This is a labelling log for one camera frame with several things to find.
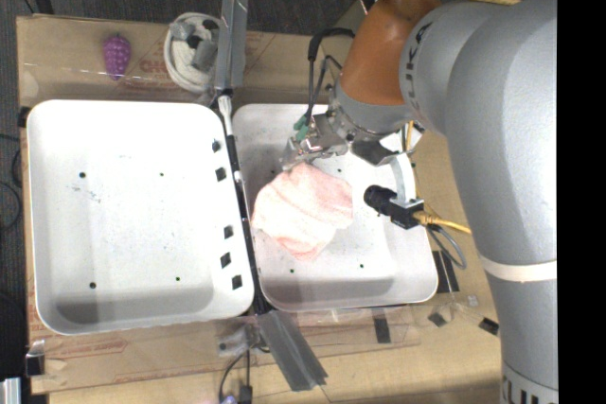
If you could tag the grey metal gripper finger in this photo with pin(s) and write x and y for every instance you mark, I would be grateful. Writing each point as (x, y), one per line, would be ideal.
(318, 156)
(292, 154)

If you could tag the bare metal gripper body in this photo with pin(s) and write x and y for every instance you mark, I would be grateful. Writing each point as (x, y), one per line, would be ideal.
(331, 132)

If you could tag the pink cloth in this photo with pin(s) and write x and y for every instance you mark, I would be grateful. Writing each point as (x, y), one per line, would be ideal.
(303, 208)

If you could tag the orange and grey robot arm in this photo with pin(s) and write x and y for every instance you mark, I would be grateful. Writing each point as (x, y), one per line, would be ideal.
(497, 118)

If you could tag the white plastic tray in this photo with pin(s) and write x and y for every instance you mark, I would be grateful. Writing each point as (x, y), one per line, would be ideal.
(132, 222)
(369, 260)

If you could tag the purple grapes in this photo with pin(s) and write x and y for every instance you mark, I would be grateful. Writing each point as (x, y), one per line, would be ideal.
(117, 54)

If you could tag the brown cardboard board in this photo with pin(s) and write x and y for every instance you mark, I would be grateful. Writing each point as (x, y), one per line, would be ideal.
(85, 369)

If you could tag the black cylinder on white bracket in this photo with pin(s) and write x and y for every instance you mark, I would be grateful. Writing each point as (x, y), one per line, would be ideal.
(382, 199)

